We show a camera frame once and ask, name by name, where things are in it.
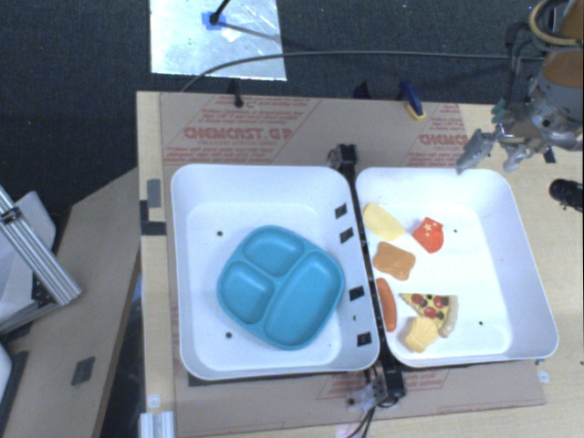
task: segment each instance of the blue plate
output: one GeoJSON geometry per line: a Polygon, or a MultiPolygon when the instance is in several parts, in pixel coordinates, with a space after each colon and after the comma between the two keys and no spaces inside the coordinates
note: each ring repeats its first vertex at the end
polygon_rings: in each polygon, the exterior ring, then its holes
{"type": "Polygon", "coordinates": [[[281,349],[307,346],[345,287],[335,259],[307,239],[268,225],[248,235],[225,265],[217,296],[241,326],[281,349]]]}

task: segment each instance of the orange sausage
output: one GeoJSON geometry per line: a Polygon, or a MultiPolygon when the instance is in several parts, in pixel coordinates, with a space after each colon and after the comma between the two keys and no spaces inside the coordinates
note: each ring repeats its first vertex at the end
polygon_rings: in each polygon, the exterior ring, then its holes
{"type": "Polygon", "coordinates": [[[383,277],[375,279],[377,283],[377,292],[380,295],[381,310],[383,311],[383,320],[388,332],[395,330],[397,324],[398,312],[395,307],[395,299],[391,292],[390,286],[383,277]]]}

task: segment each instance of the dark floor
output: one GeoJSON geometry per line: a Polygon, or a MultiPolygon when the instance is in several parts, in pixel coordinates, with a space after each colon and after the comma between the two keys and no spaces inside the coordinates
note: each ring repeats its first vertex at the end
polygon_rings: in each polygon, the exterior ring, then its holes
{"type": "MultiPolygon", "coordinates": [[[[506,27],[541,0],[276,1],[285,52],[504,56],[506,27]]],[[[149,0],[0,0],[0,183],[15,199],[36,190],[58,219],[136,166],[136,91],[179,90],[188,80],[150,72],[149,16],[149,0]]],[[[490,104],[507,76],[507,63],[492,59],[318,57],[286,67],[287,82],[243,81],[244,94],[348,98],[367,79],[375,98],[393,99],[407,78],[425,100],[490,104]]],[[[517,96],[534,69],[526,64],[517,96]]],[[[223,92],[227,84],[209,78],[193,90],[223,92]]],[[[120,381],[134,384],[128,378],[120,381]]]]}

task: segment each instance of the pizza slice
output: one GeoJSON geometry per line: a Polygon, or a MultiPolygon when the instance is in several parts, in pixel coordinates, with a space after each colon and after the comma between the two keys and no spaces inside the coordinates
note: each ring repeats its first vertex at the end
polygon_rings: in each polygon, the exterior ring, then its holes
{"type": "Polygon", "coordinates": [[[430,319],[443,338],[453,332],[458,319],[457,296],[400,294],[400,297],[419,315],[430,319]]]}

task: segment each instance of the beige tabletop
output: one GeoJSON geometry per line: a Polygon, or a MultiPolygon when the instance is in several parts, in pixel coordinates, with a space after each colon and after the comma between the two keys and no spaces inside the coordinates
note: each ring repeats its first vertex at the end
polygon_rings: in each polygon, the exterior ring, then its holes
{"type": "MultiPolygon", "coordinates": [[[[159,114],[157,105],[145,105],[139,109],[139,123],[147,122],[150,115],[159,114]]],[[[461,105],[464,125],[470,136],[481,128],[490,131],[490,107],[461,105]]],[[[150,139],[160,148],[160,137],[150,139]]],[[[568,208],[563,210],[560,204],[549,197],[548,187],[557,178],[582,182],[581,152],[564,152],[556,150],[557,163],[545,164],[541,156],[522,162],[520,168],[505,178],[509,181],[516,197],[527,238],[531,244],[537,269],[546,290],[551,310],[556,320],[559,334],[558,350],[550,358],[539,363],[542,372],[543,388],[547,404],[536,407],[521,407],[497,411],[464,412],[411,419],[374,421],[370,427],[371,437],[412,437],[412,436],[579,436],[584,430],[584,416],[581,413],[584,404],[584,351],[583,351],[583,280],[582,280],[582,214],[568,208]]],[[[505,152],[495,147],[492,157],[480,164],[480,167],[502,172],[505,152]]],[[[153,169],[161,165],[150,162],[149,154],[141,152],[141,173],[143,167],[153,169]]],[[[141,180],[141,199],[145,197],[145,183],[141,180]]],[[[151,237],[142,238],[142,256],[144,251],[158,252],[159,258],[150,262],[150,271],[161,277],[167,264],[160,240],[151,237]]],[[[153,289],[156,297],[166,298],[163,287],[153,289]]],[[[172,375],[172,361],[164,354],[170,348],[168,309],[162,304],[150,305],[144,309],[145,336],[161,339],[147,358],[147,377],[156,384],[157,391],[162,391],[160,410],[173,406],[172,382],[166,375],[172,375]]],[[[320,437],[346,436],[352,426],[347,424],[306,427],[278,430],[273,432],[253,433],[257,437],[320,437]]],[[[225,436],[250,436],[249,434],[225,436]]]]}

